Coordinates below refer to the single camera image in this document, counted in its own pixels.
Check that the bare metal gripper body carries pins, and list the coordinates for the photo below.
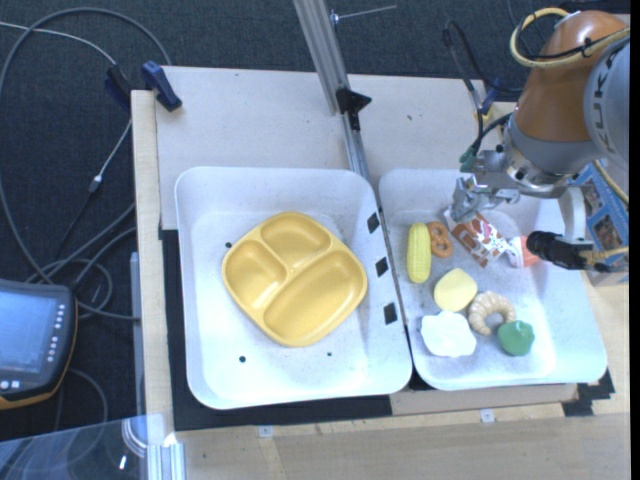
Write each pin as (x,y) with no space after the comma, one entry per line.
(500,170)

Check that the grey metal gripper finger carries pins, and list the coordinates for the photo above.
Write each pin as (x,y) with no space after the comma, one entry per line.
(459,200)
(484,202)

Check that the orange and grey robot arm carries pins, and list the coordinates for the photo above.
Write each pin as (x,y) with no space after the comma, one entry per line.
(550,103)

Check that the brown pretzel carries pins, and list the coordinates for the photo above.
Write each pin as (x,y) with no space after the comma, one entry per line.
(442,248)

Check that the yellow corn cob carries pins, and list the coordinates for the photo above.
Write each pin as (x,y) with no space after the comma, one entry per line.
(419,253)

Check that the yellow rounded wedge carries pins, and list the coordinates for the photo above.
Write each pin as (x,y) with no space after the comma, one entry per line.
(454,290)

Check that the beige croissant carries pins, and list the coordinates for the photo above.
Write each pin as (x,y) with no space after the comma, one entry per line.
(480,318)

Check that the blue printed carton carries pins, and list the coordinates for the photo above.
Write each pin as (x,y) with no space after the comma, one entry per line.
(607,218)

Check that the white lumpy toy food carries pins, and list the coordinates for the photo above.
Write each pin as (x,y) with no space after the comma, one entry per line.
(447,335)

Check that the green pepper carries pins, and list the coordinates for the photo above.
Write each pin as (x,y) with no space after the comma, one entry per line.
(515,339)

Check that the white plastic tray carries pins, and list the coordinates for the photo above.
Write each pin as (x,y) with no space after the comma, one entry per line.
(220,358)
(555,328)

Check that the yellow divided plate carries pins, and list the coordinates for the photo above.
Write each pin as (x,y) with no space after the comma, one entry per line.
(300,288)

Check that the pale flat board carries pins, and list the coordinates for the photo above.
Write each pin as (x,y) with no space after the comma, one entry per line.
(260,128)

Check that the black cylinder on white bracket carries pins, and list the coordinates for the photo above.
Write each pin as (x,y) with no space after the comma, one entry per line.
(555,249)

